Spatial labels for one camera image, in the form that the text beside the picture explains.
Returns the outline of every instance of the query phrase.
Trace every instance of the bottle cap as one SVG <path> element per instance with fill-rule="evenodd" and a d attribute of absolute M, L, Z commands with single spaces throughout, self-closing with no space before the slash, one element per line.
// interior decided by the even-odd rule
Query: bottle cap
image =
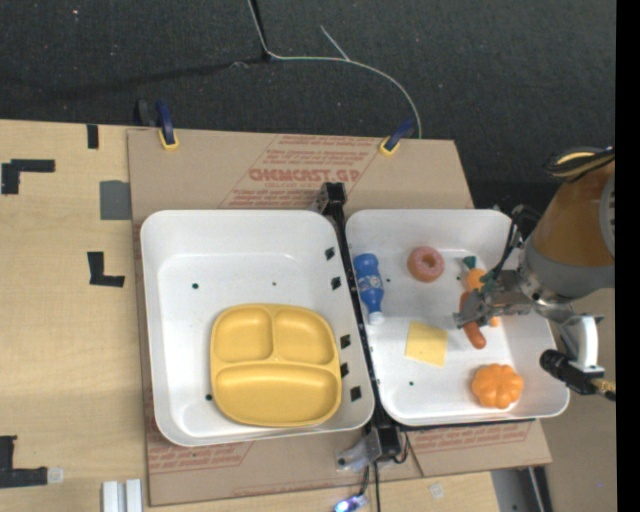
<path fill-rule="evenodd" d="M 384 315 L 380 311 L 369 313 L 369 323 L 371 325 L 380 325 L 384 322 Z"/>

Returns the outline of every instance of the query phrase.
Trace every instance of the black tape mark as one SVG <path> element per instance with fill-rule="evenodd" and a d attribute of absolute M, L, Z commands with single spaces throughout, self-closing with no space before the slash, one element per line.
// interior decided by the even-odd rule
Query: black tape mark
<path fill-rule="evenodd" d="M 0 191 L 4 195 L 17 194 L 20 191 L 21 172 L 54 172 L 55 170 L 55 160 L 11 160 L 11 163 L 2 164 Z"/>
<path fill-rule="evenodd" d="M 20 173 L 10 164 L 2 164 L 2 193 L 4 195 L 17 194 L 20 188 Z"/>
<path fill-rule="evenodd" d="M 11 167 L 18 172 L 55 172 L 55 160 L 12 159 Z"/>
<path fill-rule="evenodd" d="M 100 146 L 100 140 L 98 138 L 98 125 L 87 125 L 87 147 L 89 149 L 98 149 Z"/>
<path fill-rule="evenodd" d="M 87 257 L 89 259 L 89 271 L 91 272 L 89 284 L 95 284 L 98 286 L 115 286 L 117 288 L 122 288 L 124 286 L 124 276 L 104 275 L 103 252 L 88 252 Z"/>
<path fill-rule="evenodd" d="M 13 467 L 14 441 L 18 436 L 0 436 L 0 489 L 47 485 L 47 468 L 15 469 Z"/>

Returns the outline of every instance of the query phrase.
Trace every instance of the yellow cheese slice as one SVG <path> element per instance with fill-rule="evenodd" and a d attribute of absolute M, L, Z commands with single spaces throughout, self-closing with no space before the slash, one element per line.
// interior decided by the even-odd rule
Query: yellow cheese slice
<path fill-rule="evenodd" d="M 420 322 L 409 324 L 404 355 L 423 363 L 444 366 L 447 353 L 447 331 Z"/>

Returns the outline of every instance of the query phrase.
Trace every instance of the led light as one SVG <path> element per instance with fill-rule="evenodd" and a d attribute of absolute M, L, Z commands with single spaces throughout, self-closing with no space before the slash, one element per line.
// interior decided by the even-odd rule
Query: led light
<path fill-rule="evenodd" d="M 369 503 L 369 500 L 364 494 L 356 494 L 355 496 L 351 496 L 351 498 L 338 502 L 333 510 L 334 512 L 355 512 L 367 503 Z"/>

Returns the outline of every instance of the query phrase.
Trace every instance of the blue clamp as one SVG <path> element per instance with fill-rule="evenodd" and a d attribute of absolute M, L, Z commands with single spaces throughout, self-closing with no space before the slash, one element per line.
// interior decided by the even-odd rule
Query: blue clamp
<path fill-rule="evenodd" d="M 162 101 L 156 101 L 156 110 L 158 111 L 158 124 L 160 130 L 160 142 L 162 147 L 168 151 L 177 149 L 180 145 L 178 136 L 173 131 L 173 121 L 171 121 L 171 114 L 169 113 L 169 107 L 167 107 Z"/>
<path fill-rule="evenodd" d="M 411 137 L 415 130 L 415 124 L 412 117 L 405 119 L 398 129 L 391 135 L 386 137 L 378 147 L 380 153 L 385 156 L 393 155 L 400 147 L 400 139 Z"/>

